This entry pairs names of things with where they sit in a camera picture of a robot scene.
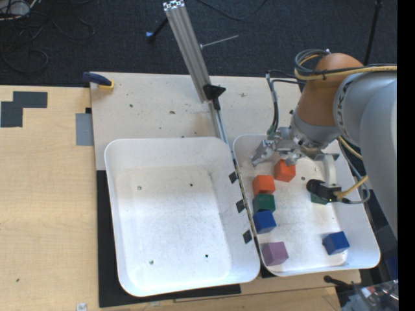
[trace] cube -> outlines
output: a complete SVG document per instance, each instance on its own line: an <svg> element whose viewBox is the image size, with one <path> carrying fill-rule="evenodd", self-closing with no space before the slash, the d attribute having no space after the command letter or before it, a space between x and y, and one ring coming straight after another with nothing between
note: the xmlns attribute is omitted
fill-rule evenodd
<svg viewBox="0 0 415 311"><path fill-rule="evenodd" d="M270 242L263 244L261 251L265 265L267 266L280 265L289 258L284 242Z"/></svg>
<svg viewBox="0 0 415 311"><path fill-rule="evenodd" d="M258 194L273 194L275 191L274 177L272 175L258 175L252 182L254 196Z"/></svg>
<svg viewBox="0 0 415 311"><path fill-rule="evenodd" d="M323 245L329 255L342 253L344 250L350 247L348 239L346 238L343 231L328 234L323 239Z"/></svg>
<svg viewBox="0 0 415 311"><path fill-rule="evenodd" d="M278 181L289 182L296 175L296 165L287 166L285 160L280 159L274 166L274 177Z"/></svg>
<svg viewBox="0 0 415 311"><path fill-rule="evenodd" d="M258 194L254 200L252 200L254 207L254 214L258 211L270 210L275 211L275 199L273 194Z"/></svg>
<svg viewBox="0 0 415 311"><path fill-rule="evenodd" d="M270 210L256 212L253 219L258 234L269 233L277 226Z"/></svg>

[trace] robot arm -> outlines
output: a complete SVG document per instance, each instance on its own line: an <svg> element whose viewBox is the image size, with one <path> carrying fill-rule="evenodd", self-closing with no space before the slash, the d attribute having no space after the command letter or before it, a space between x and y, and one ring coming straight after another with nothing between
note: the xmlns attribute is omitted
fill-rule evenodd
<svg viewBox="0 0 415 311"><path fill-rule="evenodd" d="M305 75L302 64L321 55ZM288 165L301 157L324 160L322 150L343 137L361 149L373 191L397 237L396 66L365 67L346 54L316 50L301 52L296 65L296 76L307 82L290 126L269 135L252 163L255 166L274 152ZM335 188L331 194L341 192Z"/></svg>

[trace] yellow cable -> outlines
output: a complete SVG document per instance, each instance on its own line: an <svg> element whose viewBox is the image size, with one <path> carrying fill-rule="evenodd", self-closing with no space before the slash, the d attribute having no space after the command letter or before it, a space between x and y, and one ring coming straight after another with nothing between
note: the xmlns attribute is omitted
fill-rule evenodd
<svg viewBox="0 0 415 311"><path fill-rule="evenodd" d="M351 188L349 188L346 191L335 191L333 192L333 194L335 196L337 196L337 198L342 199L344 197L346 197L349 193L351 193L353 190L355 190L356 188L359 188L364 182L366 182L368 180L368 176L366 175L365 177L363 177L359 182L357 182L354 186L352 186Z"/></svg>
<svg viewBox="0 0 415 311"><path fill-rule="evenodd" d="M310 56L307 56L307 57L305 57L301 62L300 62L300 65L302 65L304 62L306 62L306 61L308 61L308 60L311 60L311 59L314 59L314 58L317 58L318 56L320 56L319 54L313 54L313 55L310 55Z"/></svg>
<svg viewBox="0 0 415 311"><path fill-rule="evenodd" d="M360 160L363 160L363 157L357 153L345 140L342 136L338 137L338 140L344 145L345 148L347 148L351 154L353 154L355 157L358 157Z"/></svg>
<svg viewBox="0 0 415 311"><path fill-rule="evenodd" d="M313 75L313 76L302 76L298 73L297 69L294 69L294 74L296 78L299 80L321 80L324 78L329 78L333 76L341 76L341 75L352 75L358 73L367 73L367 72L374 72L374 71L397 71L397 66L395 65L384 65L384 66L377 66L377 67L363 67L359 69L352 69L348 71L339 71L335 73L327 73L321 75Z"/></svg>

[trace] purple cube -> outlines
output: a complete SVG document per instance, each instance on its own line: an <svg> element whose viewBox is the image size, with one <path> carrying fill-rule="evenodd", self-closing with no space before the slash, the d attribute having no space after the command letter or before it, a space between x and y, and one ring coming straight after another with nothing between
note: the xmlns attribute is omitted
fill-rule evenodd
<svg viewBox="0 0 415 311"><path fill-rule="evenodd" d="M261 251L267 266L280 265L289 258L284 242L263 244Z"/></svg>

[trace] plastic tray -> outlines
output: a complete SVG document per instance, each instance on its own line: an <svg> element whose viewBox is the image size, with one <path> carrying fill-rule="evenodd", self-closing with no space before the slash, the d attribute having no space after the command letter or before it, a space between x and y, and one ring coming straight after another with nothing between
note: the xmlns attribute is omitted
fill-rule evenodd
<svg viewBox="0 0 415 311"><path fill-rule="evenodd" d="M259 255L226 143L118 139L105 150L119 280L150 296L248 282Z"/></svg>
<svg viewBox="0 0 415 311"><path fill-rule="evenodd" d="M233 144L251 211L254 178L257 175L274 175L274 165L280 159L278 153L275 153L268 161L254 168L250 158L265 138L265 135L241 135ZM335 161L337 183L342 185L343 190L350 188L355 181L337 142L331 143L325 152L340 154ZM364 205L313 203L305 187L310 179L324 180L323 165L321 162L301 158L296 164L296 175L290 182L274 180L276 210L273 217L277 226L269 233L259 234L257 238L260 247L268 242L284 242L289 258L279 265L264 266L279 276L376 266L380 260L380 251ZM357 190L350 193L348 198L353 201L361 200ZM350 247L342 253L328 255L322 239L338 231L345 233Z"/></svg>

